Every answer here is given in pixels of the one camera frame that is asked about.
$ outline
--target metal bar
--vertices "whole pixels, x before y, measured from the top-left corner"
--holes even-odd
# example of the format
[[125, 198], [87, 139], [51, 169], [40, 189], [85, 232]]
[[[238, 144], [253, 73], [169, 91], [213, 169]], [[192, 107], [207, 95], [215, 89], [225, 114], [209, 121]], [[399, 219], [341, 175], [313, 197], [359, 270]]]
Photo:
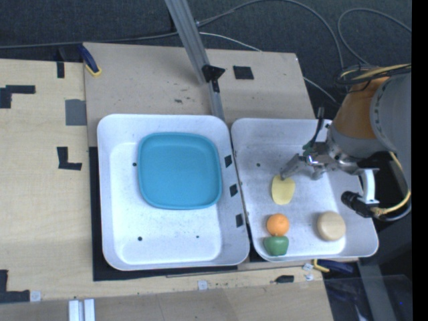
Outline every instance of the metal bar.
[[209, 99], [213, 115], [224, 120], [220, 94], [214, 91], [211, 82], [207, 84], [202, 72], [202, 67], [209, 65], [209, 60], [187, 0], [165, 0], [165, 3], [173, 18], [175, 27], [187, 51], [187, 55], [192, 63], [199, 83], [209, 87]]

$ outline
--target beige round object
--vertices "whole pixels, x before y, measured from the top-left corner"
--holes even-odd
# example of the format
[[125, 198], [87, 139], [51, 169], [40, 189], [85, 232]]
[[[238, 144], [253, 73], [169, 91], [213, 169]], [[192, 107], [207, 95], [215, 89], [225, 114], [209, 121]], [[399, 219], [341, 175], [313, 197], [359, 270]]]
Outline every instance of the beige round object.
[[321, 237], [327, 241], [339, 240], [346, 232], [345, 221], [333, 211], [321, 214], [316, 225]]

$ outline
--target table surface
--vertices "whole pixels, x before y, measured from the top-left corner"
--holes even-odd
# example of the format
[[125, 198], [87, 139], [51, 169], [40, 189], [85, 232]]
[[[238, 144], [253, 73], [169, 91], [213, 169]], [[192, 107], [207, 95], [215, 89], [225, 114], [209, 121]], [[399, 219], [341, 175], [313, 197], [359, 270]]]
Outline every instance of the table surface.
[[[103, 49], [104, 53], [108, 54], [105, 58], [96, 56], [97, 60], [100, 59], [99, 63], [103, 69], [103, 74], [99, 78], [89, 77], [84, 66], [79, 63], [65, 63], [65, 77], [58, 78], [55, 62], [0, 60], [1, 88], [6, 85], [36, 87], [35, 94], [13, 94], [11, 108], [0, 109], [0, 137], [2, 139], [0, 143], [0, 165], [2, 167], [0, 172], [2, 182], [0, 269], [9, 271], [7, 290], [40, 291], [41, 298], [45, 301], [69, 300], [191, 292], [198, 290], [198, 281], [205, 280], [209, 289], [217, 288], [219, 291], [228, 291], [229, 288], [236, 288], [236, 294], [224, 293], [230, 294], [227, 297], [230, 301], [234, 298], [248, 299], [251, 294], [257, 295], [261, 291], [257, 290], [260, 287], [283, 289], [275, 288], [276, 285], [272, 282], [284, 274], [293, 275], [297, 284], [298, 282], [305, 284], [305, 275], [308, 272], [302, 269], [303, 263], [278, 265], [276, 263], [249, 263], [248, 261], [239, 265], [238, 270], [233, 272], [160, 276], [126, 281], [93, 281], [88, 147], [94, 145], [93, 126], [96, 120], [102, 115], [117, 111], [138, 111], [148, 114], [209, 114], [206, 102], [199, 103], [205, 101], [207, 97], [204, 96], [205, 92], [201, 93], [201, 87], [197, 85], [189, 72], [191, 70], [190, 62], [182, 65], [181, 61], [186, 60], [184, 49], [138, 47], [137, 45], [119, 45], [119, 47], [115, 45], [114, 51], [120, 48], [130, 54], [136, 49], [144, 50], [146, 54], [150, 55], [143, 57], [146, 58], [146, 61], [141, 60], [142, 68], [145, 66], [156, 67], [157, 61], [162, 63], [177, 61], [177, 64], [180, 65], [166, 66], [171, 71], [171, 75], [176, 75], [174, 77], [177, 80], [166, 82], [164, 74], [160, 77], [156, 76], [155, 70], [149, 76], [144, 77], [146, 85], [143, 90], [139, 84], [135, 87], [139, 87], [137, 89], [139, 94], [145, 96], [146, 99], [157, 101], [156, 98], [159, 98], [162, 102], [153, 102], [153, 105], [149, 106], [144, 100], [140, 101], [142, 105], [146, 106], [146, 109], [137, 108], [136, 111], [126, 109], [127, 106], [135, 106], [132, 102], [119, 104], [119, 109], [112, 108], [118, 101], [116, 100], [113, 104], [111, 100], [109, 103], [106, 101], [109, 100], [109, 95], [111, 99], [117, 87], [99, 89], [99, 86], [110, 84], [107, 78], [110, 70], [109, 59], [114, 51], [106, 44], [98, 46], [98, 44], [90, 44], [88, 48], [95, 53]], [[213, 58], [213, 65], [222, 66], [229, 63], [229, 72], [230, 65], [244, 66], [247, 64], [253, 69], [255, 77], [259, 76], [259, 69], [260, 72], [269, 73], [270, 71], [266, 68], [269, 63], [280, 61], [280, 64], [284, 64], [284, 61], [289, 63], [291, 59], [296, 61], [294, 54], [284, 53], [209, 50], [208, 54], [210, 58]], [[290, 79], [290, 74], [281, 71], [281, 68], [276, 68], [276, 70], [277, 76]], [[256, 88], [249, 88], [249, 82], [244, 82], [243, 87], [237, 87], [238, 83], [233, 82], [232, 87], [232, 84], [229, 86], [228, 82], [232, 82], [233, 78], [226, 76], [221, 85], [225, 87], [226, 92], [223, 107], [227, 123], [231, 124], [237, 118], [250, 116], [252, 113], [257, 117], [272, 115], [276, 118], [280, 116], [302, 118], [301, 113], [303, 113], [304, 118], [313, 118], [312, 107], [298, 68], [298, 62], [288, 73], [290, 72], [297, 73], [297, 83], [293, 83], [294, 86], [284, 85], [283, 82], [268, 85], [263, 80], [257, 82], [254, 80], [253, 84], [257, 86]], [[162, 87], [167, 85], [170, 89], [171, 87], [177, 89], [172, 90], [170, 96], [164, 88], [160, 92], [146, 89], [147, 86], [153, 88], [158, 84]], [[131, 88], [126, 84], [124, 87], [123, 91], [129, 93]], [[288, 89], [292, 89], [291, 94], [298, 100], [299, 108], [292, 103], [280, 105], [274, 103], [273, 105], [267, 104], [270, 108], [269, 113], [263, 112], [260, 103], [262, 100], [273, 94], [276, 95], [275, 99], [286, 102], [289, 99], [287, 97]], [[234, 95], [235, 91], [237, 95], [244, 94], [245, 99], [237, 98]], [[100, 99], [101, 92], [104, 92], [103, 99]], [[257, 95], [263, 96], [263, 99], [254, 103]], [[86, 101], [88, 127], [66, 125], [65, 101], [75, 99]], [[198, 104], [203, 106], [203, 110], [194, 109]], [[238, 107], [238, 105], [241, 106], [241, 109], [234, 113], [232, 106]], [[162, 110], [159, 109], [160, 106], [172, 106], [172, 109]], [[59, 146], [68, 147], [68, 160], [71, 163], [82, 163], [80, 171], [58, 169], [57, 147]], [[322, 280], [320, 272], [312, 270], [311, 273], [314, 281]], [[325, 310], [325, 319], [330, 320], [330, 309], [325, 308], [328, 305], [325, 291], [318, 288], [316, 296], [313, 303], [319, 304]]]

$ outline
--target black clamp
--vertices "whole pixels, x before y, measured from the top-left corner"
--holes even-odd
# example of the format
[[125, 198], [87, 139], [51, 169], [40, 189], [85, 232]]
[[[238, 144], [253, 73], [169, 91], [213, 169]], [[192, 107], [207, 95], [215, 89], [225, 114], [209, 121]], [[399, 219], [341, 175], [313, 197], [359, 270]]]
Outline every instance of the black clamp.
[[209, 64], [205, 64], [202, 67], [202, 72], [205, 77], [205, 81], [207, 82], [211, 81], [214, 92], [216, 93], [220, 93], [218, 79], [220, 78], [221, 75], [224, 74], [225, 71], [226, 69], [210, 66]]

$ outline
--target black connector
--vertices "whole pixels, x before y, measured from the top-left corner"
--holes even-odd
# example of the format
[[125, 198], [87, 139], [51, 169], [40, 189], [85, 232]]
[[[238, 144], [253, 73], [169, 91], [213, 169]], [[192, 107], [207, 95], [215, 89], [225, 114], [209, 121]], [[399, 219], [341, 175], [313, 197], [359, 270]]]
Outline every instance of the black connector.
[[344, 205], [351, 208], [358, 215], [361, 215], [362, 217], [373, 217], [375, 214], [370, 210], [370, 208], [374, 207], [374, 205], [368, 206], [359, 199], [360, 197], [361, 196], [357, 193], [345, 191], [342, 194], [341, 200]]

